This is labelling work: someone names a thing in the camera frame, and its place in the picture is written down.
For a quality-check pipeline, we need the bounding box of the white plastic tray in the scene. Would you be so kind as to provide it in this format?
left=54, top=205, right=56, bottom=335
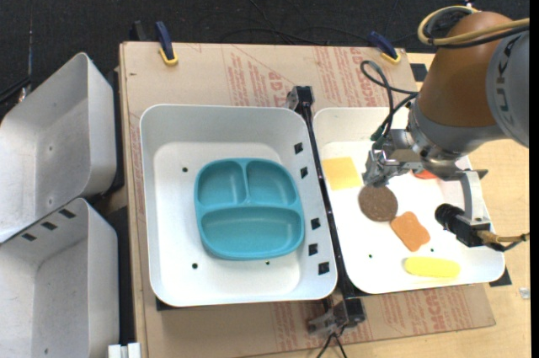
left=312, top=106, right=506, bottom=296
left=0, top=51, right=118, bottom=243
left=0, top=198, right=120, bottom=358
left=139, top=103, right=339, bottom=308

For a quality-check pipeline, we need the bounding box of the yellow banana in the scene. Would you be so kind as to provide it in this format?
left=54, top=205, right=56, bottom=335
left=403, top=256, right=462, bottom=279

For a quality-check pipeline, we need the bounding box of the brown round patty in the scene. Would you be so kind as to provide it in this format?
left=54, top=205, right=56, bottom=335
left=358, top=184, right=399, bottom=222

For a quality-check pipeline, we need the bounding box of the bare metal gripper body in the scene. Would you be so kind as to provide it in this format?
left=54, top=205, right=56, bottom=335
left=382, top=128, right=464, bottom=181

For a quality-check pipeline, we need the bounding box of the brown cardboard board, red print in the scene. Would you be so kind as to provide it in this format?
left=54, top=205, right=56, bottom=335
left=119, top=40, right=497, bottom=358

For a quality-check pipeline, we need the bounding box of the orange bread slice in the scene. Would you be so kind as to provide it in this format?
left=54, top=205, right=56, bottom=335
left=390, top=211, right=431, bottom=253

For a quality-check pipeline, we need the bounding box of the black cylinder on white bracket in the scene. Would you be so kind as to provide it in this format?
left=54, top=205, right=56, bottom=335
left=435, top=168, right=493, bottom=248

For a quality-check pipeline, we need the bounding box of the yellow cheese slice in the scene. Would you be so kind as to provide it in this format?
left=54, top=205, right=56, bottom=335
left=322, top=156, right=364, bottom=192

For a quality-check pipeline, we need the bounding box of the blue divided plate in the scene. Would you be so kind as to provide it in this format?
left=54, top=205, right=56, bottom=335
left=193, top=158, right=306, bottom=262

